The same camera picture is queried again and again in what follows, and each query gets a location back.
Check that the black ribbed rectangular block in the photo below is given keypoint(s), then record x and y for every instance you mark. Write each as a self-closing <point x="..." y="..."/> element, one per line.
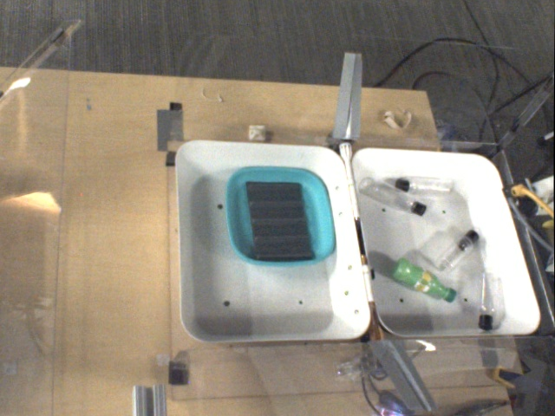
<point x="279" y="221"/>

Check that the teal rectangular bowl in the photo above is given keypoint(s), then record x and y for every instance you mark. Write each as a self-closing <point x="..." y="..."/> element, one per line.
<point x="236" y="215"/>

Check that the small white block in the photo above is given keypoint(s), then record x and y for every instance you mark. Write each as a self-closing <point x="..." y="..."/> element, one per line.
<point x="256" y="132"/>

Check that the thin black and white rod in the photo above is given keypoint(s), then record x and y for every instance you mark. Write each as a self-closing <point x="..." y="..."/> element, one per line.
<point x="346" y="158"/>

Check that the clear bottle with black cap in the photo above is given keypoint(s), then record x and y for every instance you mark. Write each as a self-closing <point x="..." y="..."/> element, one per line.
<point x="489" y="301"/>
<point x="381" y="192"/>
<point x="451" y="251"/>
<point x="429" y="184"/>

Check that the white plastic tray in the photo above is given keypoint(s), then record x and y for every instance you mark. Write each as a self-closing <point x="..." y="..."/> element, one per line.
<point x="485" y="215"/>
<point x="269" y="301"/>

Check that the green plastic bottle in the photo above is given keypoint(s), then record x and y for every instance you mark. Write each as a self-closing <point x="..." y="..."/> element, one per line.
<point x="412" y="274"/>

